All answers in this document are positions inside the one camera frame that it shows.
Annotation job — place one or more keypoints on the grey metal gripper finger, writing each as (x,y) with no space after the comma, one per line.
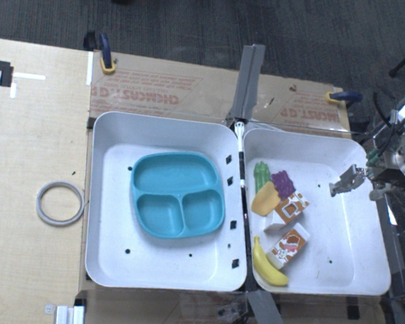
(377,194)
(347,181)

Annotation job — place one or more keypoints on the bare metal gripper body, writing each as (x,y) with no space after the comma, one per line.
(402,177)

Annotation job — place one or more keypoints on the white plastic tray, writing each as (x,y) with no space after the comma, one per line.
(112,252)
(342,246)

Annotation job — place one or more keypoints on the orange and white carton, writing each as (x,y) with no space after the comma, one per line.
(289,245)
(289,209)

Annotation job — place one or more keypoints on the purple toy grapes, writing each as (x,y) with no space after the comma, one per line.
(283,183)

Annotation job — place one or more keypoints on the green toy asparagus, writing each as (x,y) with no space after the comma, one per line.
(261,175)

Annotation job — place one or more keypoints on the yellow banana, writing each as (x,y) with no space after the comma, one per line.
(264,268)

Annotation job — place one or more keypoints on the blue divided plate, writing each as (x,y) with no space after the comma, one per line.
(172,172)

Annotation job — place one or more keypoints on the brown cardboard board red print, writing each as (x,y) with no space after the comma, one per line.
(152,90)

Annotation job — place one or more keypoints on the white tape roll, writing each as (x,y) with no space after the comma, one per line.
(40,202)

